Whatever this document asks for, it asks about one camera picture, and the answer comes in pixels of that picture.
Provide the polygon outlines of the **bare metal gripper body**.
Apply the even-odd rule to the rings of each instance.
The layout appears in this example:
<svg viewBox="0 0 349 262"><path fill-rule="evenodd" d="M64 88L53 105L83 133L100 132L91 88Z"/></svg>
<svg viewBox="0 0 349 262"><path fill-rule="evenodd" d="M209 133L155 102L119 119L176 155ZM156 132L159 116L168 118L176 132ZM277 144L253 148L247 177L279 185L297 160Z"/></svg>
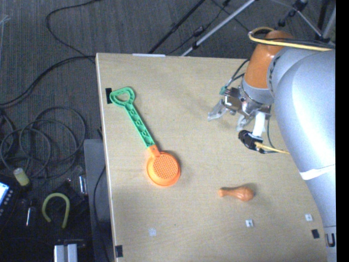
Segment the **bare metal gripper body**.
<svg viewBox="0 0 349 262"><path fill-rule="evenodd" d="M223 92L224 105L231 111L237 112L246 118L255 117L259 112L266 117L270 116L271 105L251 99L242 87L231 87Z"/></svg>

